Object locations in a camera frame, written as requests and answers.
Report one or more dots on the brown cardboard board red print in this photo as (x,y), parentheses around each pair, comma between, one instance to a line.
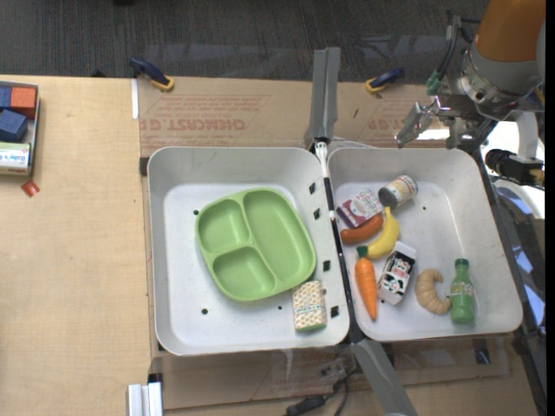
(243,115)

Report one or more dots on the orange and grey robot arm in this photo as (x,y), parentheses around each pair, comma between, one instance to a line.
(511,20)

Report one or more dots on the black cylinder on white bracket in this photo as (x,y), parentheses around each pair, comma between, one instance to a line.
(516,165)

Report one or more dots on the green bottle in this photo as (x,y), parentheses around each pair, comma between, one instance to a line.
(462,297)

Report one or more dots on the green divided plate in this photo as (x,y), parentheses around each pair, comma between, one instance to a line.
(264,228)

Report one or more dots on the beige toy croissant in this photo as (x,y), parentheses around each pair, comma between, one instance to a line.
(427,290)

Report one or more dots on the orange carrot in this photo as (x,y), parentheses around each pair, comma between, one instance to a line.
(367,282)

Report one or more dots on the large blue cube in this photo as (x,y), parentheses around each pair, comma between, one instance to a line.
(12,125)

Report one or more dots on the small blue cube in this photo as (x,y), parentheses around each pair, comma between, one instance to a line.
(4,97)

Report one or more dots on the yellow patterned white carton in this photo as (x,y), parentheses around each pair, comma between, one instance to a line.
(309,306)

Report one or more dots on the white printed packet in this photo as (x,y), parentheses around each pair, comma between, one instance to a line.
(13,157)

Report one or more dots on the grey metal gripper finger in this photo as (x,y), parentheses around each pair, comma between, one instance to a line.
(412,126)
(460,132)

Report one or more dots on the small red flat piece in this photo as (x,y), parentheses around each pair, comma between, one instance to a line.
(30,188)

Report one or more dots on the orange toy sausage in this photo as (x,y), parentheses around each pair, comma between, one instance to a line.
(362,231)

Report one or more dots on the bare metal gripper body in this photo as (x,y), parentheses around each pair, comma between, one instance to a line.
(481,102)

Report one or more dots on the orange cube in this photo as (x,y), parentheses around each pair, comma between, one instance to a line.
(24,100)

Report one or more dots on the pink and purple carton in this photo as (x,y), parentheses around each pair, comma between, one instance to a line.
(359,206)

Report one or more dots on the yellow banana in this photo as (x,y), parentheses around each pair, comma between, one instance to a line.
(388,236)

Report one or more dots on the white plastic tray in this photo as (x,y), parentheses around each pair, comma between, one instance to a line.
(451,228)
(182,241)

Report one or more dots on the white printed small can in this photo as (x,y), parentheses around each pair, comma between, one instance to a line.
(401,189)

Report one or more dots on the black and white milk carton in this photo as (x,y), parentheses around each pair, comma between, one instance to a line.
(395,275)

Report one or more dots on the shallow cardboard box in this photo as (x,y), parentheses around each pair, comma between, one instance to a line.
(35,145)

